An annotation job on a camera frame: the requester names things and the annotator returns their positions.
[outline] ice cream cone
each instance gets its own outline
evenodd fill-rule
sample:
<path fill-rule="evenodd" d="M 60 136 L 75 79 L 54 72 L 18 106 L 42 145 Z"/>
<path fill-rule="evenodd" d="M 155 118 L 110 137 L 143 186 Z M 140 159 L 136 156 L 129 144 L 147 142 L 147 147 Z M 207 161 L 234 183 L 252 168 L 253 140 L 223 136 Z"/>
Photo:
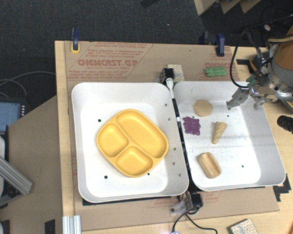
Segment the ice cream cone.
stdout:
<path fill-rule="evenodd" d="M 216 122 L 213 136 L 213 144 L 217 144 L 226 127 L 227 124 L 225 122 Z"/>

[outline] yellow plate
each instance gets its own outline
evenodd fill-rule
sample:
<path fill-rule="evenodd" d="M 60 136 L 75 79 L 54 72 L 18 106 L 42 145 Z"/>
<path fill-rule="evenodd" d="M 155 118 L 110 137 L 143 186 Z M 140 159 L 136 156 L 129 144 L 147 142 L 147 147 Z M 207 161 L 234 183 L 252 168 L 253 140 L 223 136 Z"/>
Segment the yellow plate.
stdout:
<path fill-rule="evenodd" d="M 99 130 L 97 146 L 123 174 L 140 177 L 153 169 L 168 151 L 165 134 L 144 114 L 126 109 Z"/>

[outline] white tray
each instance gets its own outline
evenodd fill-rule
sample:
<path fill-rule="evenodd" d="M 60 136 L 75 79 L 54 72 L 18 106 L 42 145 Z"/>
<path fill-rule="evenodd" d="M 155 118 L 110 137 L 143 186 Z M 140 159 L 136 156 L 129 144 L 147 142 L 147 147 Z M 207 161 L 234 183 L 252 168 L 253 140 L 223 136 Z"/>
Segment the white tray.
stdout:
<path fill-rule="evenodd" d="M 169 90 L 158 83 L 80 83 L 72 91 L 78 188 L 92 203 L 181 195 L 189 179 Z M 169 149 L 149 175 L 132 178 L 100 153 L 96 135 L 112 116 L 136 109 L 167 136 Z"/>
<path fill-rule="evenodd" d="M 241 106 L 227 109 L 237 87 L 226 81 L 183 81 L 174 88 L 183 126 L 184 117 L 200 120 L 199 136 L 186 134 L 184 141 L 193 182 L 203 191 L 248 188 L 281 184 L 285 171 L 264 109 L 254 109 L 248 98 Z M 194 104 L 205 99 L 213 105 L 210 116 L 200 117 Z M 214 123 L 228 124 L 217 144 L 212 143 Z M 221 167 L 220 176 L 209 179 L 198 156 L 210 152 Z"/>

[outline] black floor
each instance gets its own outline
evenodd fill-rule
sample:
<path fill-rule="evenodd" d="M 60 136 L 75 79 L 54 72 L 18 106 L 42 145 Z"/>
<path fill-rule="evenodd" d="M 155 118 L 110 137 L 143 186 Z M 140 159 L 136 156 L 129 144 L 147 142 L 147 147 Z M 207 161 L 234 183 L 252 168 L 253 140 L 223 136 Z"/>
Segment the black floor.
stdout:
<path fill-rule="evenodd" d="M 33 71 L 55 72 L 55 40 L 70 40 L 73 26 L 80 40 L 198 44 L 208 32 L 223 33 L 235 45 L 234 30 L 293 13 L 293 0 L 263 0 L 244 14 L 237 5 L 226 15 L 215 4 L 198 16 L 193 0 L 159 0 L 143 7 L 144 0 L 0 0 L 0 79 Z M 283 35 L 293 18 L 273 24 L 271 34 Z M 252 30 L 254 40 L 265 46 L 266 35 Z M 246 40 L 241 45 L 250 46 Z M 17 81 L 27 91 L 32 109 L 56 94 L 55 78 L 35 74 Z M 9 97 L 23 91 L 13 83 L 0 87 Z"/>

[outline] blue clamp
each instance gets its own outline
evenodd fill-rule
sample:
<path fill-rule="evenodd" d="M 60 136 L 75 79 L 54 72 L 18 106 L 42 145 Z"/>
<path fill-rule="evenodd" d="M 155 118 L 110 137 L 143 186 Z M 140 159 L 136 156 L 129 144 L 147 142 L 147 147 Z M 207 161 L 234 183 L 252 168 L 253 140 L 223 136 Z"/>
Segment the blue clamp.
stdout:
<path fill-rule="evenodd" d="M 223 57 L 224 56 L 224 41 L 225 37 L 222 33 L 218 33 L 216 35 L 216 45 L 218 46 L 216 48 L 217 56 Z"/>
<path fill-rule="evenodd" d="M 80 45 L 78 42 L 78 37 L 79 37 L 79 28 L 74 27 L 72 29 L 72 43 L 71 43 L 71 52 L 74 54 L 78 54 L 80 51 Z"/>

